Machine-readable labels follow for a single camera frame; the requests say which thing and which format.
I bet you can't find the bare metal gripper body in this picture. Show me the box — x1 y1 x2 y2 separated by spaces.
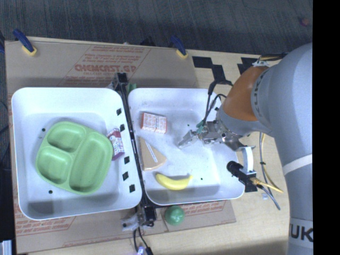
197 120 247 152

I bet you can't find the white plastic tray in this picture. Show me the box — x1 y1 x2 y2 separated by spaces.
127 87 246 207
11 87 143 221

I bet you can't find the orange and white carton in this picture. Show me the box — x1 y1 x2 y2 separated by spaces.
140 112 168 134

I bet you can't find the tan pizza slice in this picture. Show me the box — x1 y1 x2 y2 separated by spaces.
138 136 168 172

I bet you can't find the yellow banana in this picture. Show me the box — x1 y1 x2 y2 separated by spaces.
155 172 194 191

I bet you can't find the thin black rod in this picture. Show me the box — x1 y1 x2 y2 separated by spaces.
118 80 150 210

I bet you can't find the maroon and white carton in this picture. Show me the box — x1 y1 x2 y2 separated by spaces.
106 127 126 162

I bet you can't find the green apple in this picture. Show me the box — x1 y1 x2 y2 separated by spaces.
164 205 186 226

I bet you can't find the green divided plate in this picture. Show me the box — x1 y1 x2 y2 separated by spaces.
35 121 115 196

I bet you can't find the brown cardboard board red print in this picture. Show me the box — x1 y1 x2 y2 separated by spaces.
4 36 237 254

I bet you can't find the black cylinder on white bracket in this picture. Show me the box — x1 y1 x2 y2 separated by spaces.
226 146 258 193

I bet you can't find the black block with thin wires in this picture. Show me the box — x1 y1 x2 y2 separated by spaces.
116 72 130 90
135 205 158 227

